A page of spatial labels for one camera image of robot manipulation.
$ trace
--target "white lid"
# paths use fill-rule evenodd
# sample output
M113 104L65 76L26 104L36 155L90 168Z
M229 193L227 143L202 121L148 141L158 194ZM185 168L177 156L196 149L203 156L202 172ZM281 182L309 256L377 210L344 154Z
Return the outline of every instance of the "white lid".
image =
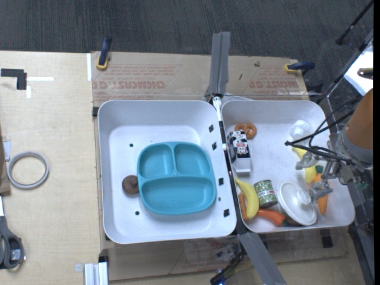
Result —
M282 183L277 190L277 200L285 212L296 222L304 226L316 222L316 210L310 195L295 183Z

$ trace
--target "blue divided plate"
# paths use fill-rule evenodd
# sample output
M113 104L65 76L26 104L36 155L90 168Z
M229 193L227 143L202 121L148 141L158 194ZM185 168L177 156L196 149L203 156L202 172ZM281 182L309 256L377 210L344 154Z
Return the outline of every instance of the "blue divided plate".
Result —
M142 202L157 214L196 213L215 201L210 159L190 142L149 145L138 157L137 177Z

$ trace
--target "white tray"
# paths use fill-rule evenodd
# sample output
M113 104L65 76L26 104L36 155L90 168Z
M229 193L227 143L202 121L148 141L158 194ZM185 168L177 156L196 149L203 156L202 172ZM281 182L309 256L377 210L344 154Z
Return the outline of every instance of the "white tray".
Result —
M299 158L291 146L284 143L291 141L290 128L298 120L309 122L312 131L325 119L323 110L316 103L294 101L230 101L223 105L221 114L223 117L226 135L234 130L238 123L252 123L257 128L257 135L248 140L248 146L252 158L252 170L249 176L240 176L243 181L253 185L264 179L272 181L273 188L282 182L291 181L301 188L309 191L310 185L305 181L305 170L296 170L295 166ZM313 139L313 145L327 147L329 140L328 130L317 135ZM331 228L347 226L355 217L355 210L349 190L336 180L329 180L329 186L333 192L328 194L327 210L325 216L318 213L317 221L307 227L276 227L270 221L263 218L253 218L245 223L246 227L257 233L283 232L290 230L303 230L312 228ZM277 204L270 207L281 210Z
M103 225L112 241L129 244L217 238L234 231L235 206L219 120L212 105L203 101L111 100L100 107L98 123ZM137 174L140 152L150 144L168 141L194 143L208 154L217 183L216 200L208 209L159 215L147 210L139 195L130 196L122 190L123 178Z

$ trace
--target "scissors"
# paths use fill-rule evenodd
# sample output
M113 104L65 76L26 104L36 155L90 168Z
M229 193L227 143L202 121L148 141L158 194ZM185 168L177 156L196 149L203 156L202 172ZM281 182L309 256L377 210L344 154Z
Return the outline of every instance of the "scissors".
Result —
M0 268L15 268L23 258L24 246L21 239L8 229L0 195Z

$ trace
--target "black carpet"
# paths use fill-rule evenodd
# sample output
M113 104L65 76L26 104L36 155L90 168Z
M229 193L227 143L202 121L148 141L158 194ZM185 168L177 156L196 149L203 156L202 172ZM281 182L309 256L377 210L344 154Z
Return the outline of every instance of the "black carpet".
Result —
M231 32L230 55L316 63L310 84L339 74L373 29L371 7L343 44L335 40L370 0L0 0L0 50L111 50L211 54L212 34Z

